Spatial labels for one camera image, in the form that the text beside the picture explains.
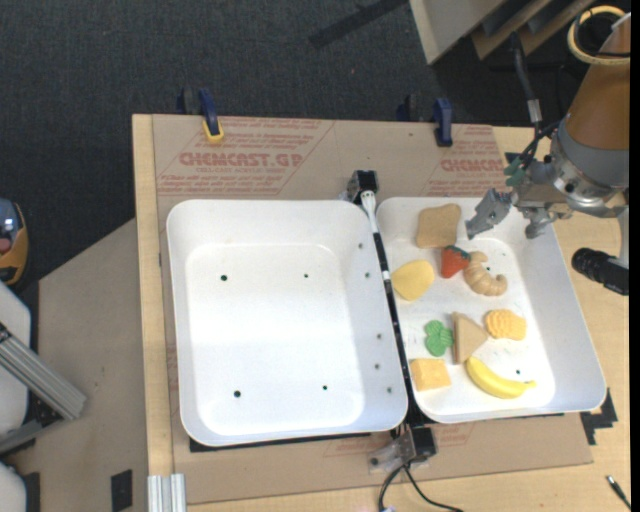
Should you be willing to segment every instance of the toy food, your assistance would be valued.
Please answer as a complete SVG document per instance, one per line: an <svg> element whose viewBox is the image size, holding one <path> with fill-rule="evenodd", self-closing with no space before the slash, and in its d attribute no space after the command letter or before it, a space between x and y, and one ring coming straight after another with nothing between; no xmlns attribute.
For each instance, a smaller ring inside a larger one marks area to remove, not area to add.
<svg viewBox="0 0 640 512"><path fill-rule="evenodd" d="M471 318L454 312L453 318L453 360L464 363L487 339L487 332Z"/></svg>
<svg viewBox="0 0 640 512"><path fill-rule="evenodd" d="M453 345L453 332L439 320L431 320L424 326L424 331L427 333L425 345L432 356L444 355L447 348Z"/></svg>
<svg viewBox="0 0 640 512"><path fill-rule="evenodd" d="M436 278L431 263L414 260L405 263L391 274L393 289L405 300L419 299Z"/></svg>
<svg viewBox="0 0 640 512"><path fill-rule="evenodd" d="M409 366L418 391L451 385L447 365L442 359L414 359Z"/></svg>
<svg viewBox="0 0 640 512"><path fill-rule="evenodd" d="M467 359L465 368L476 386L484 392L498 398L518 398L527 389L536 386L536 382L533 380L520 382L505 379L493 372L486 364L474 356L470 356L469 359Z"/></svg>
<svg viewBox="0 0 640 512"><path fill-rule="evenodd" d="M440 252L440 256L440 275L445 279L467 268L471 260L469 253L455 245L447 245Z"/></svg>
<svg viewBox="0 0 640 512"><path fill-rule="evenodd" d="M488 261L487 255L480 251L469 253L471 262L464 269L464 280L471 289L480 295L502 295L507 291L507 278L502 274L492 277L483 263Z"/></svg>
<svg viewBox="0 0 640 512"><path fill-rule="evenodd" d="M523 340L527 335L527 321L510 309L494 309L485 317L487 330L494 338Z"/></svg>
<svg viewBox="0 0 640 512"><path fill-rule="evenodd" d="M460 206L454 203L424 208L418 217L418 247L446 247L455 244L461 213Z"/></svg>

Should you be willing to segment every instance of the black cable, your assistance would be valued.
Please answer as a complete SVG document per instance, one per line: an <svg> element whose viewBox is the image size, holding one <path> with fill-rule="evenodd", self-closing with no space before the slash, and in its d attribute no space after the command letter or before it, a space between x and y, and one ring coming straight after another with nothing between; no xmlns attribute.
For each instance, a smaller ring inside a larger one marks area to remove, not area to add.
<svg viewBox="0 0 640 512"><path fill-rule="evenodd" d="M393 482L393 479L398 475L398 473L402 471L403 467L404 466L400 466L399 468L394 469L387 475L387 478L385 478L382 487L380 487L380 493L378 494L378 512L383 512L385 510L386 507L384 506L384 495L387 492L387 487L389 487L389 484Z"/></svg>
<svg viewBox="0 0 640 512"><path fill-rule="evenodd" d="M562 66L560 66L557 70L556 70L556 101L558 103L558 112L560 112L560 115L564 116L565 113L567 112L567 106L564 103L564 100L562 99L562 94L560 93L560 89L562 89L561 84L562 84L562 75L564 73L564 69L565 66L564 64Z"/></svg>
<svg viewBox="0 0 640 512"><path fill-rule="evenodd" d="M434 507L445 508L447 510L450 510L451 512L464 512L462 509L459 509L459 508L456 508L456 507L452 507L451 505L444 505L442 503L438 503L437 501L433 501L433 500L430 500L429 498L427 498L427 496L422 492L420 487L418 487L418 484L416 483L416 481L413 479L413 476L411 475L411 472L409 471L409 466L404 465L402 467L404 468L404 472L409 477L409 480L413 484L414 489L418 492L418 494L420 495L420 497L424 501L426 501L427 503L430 503Z"/></svg>
<svg viewBox="0 0 640 512"><path fill-rule="evenodd" d="M518 36L517 32L511 32L510 43L514 53L516 74L518 75L518 80L520 80L520 84L524 89L524 95L527 101L535 100L536 95L533 92L533 87L531 87L531 82L529 81L529 70L524 58L524 48L522 47L522 41L520 40L520 36Z"/></svg>
<svg viewBox="0 0 640 512"><path fill-rule="evenodd" d="M411 464L411 462L409 462L407 464L404 464L404 465L394 469L391 473L389 473L389 475L387 476L387 478L383 482L382 487L380 488L380 493L378 495L378 511L379 512L383 512L386 509L386 507L384 506L384 495L387 492L387 488L389 487L391 482L393 482L393 480L396 478L396 476L398 476L398 473L400 473L400 471L402 471L402 470L404 470L404 472L407 474L407 476L409 477L409 481L413 485L414 489L416 490L416 492L420 495L420 497L424 501L426 501L427 503L433 505L434 507L444 508L446 510L449 510L450 512L464 512L462 509L459 509L459 508L456 508L456 507L452 507L450 505L444 505L442 503L438 503L436 501L433 501L433 500L429 499L427 497L427 495L422 492L420 487L418 487L417 482L414 480L413 475L411 474L411 472L409 470L409 464Z"/></svg>
<svg viewBox="0 0 640 512"><path fill-rule="evenodd" d="M559 125L560 125L560 121L556 121L546 126L542 130L539 130L536 132L536 135L533 138L533 140L529 143L529 145L526 148L524 148L522 153L520 153L519 155L519 158L522 161L522 167L524 169L526 169L529 166L529 164L533 161L536 151L538 150L538 142L540 142L540 140L542 140L545 137L551 136L553 131L556 128L558 128Z"/></svg>

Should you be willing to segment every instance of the toy strawberry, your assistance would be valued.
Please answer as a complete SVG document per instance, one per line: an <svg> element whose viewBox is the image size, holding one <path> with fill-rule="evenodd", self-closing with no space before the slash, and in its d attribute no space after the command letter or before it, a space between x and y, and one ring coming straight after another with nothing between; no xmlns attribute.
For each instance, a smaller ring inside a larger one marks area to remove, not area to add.
<svg viewBox="0 0 640 512"><path fill-rule="evenodd" d="M469 254L455 245L447 245L442 249L440 274L448 279L469 266Z"/></svg>

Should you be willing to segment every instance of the banana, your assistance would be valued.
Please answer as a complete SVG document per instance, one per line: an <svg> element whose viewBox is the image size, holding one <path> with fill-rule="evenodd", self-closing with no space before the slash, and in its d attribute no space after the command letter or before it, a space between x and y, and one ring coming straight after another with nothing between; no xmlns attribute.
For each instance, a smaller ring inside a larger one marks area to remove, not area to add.
<svg viewBox="0 0 640 512"><path fill-rule="evenodd" d="M518 398L527 389L536 386L533 380L520 382L500 377L477 357L469 357L465 362L465 368L476 386L498 398Z"/></svg>

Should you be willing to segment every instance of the clamp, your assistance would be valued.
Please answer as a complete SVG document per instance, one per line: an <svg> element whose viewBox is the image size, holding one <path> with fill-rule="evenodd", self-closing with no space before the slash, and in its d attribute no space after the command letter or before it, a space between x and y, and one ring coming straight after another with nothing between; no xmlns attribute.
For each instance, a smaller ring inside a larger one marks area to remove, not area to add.
<svg viewBox="0 0 640 512"><path fill-rule="evenodd" d="M216 105L209 89L198 89L198 101L191 87L183 87L178 95L176 109L179 114L201 115L202 128L207 140L212 143L220 142L224 138L222 124L218 119Z"/></svg>
<svg viewBox="0 0 640 512"><path fill-rule="evenodd" d="M436 144L438 146L451 146L451 119L453 107L447 98L438 98L433 104L433 121L438 124L435 129Z"/></svg>

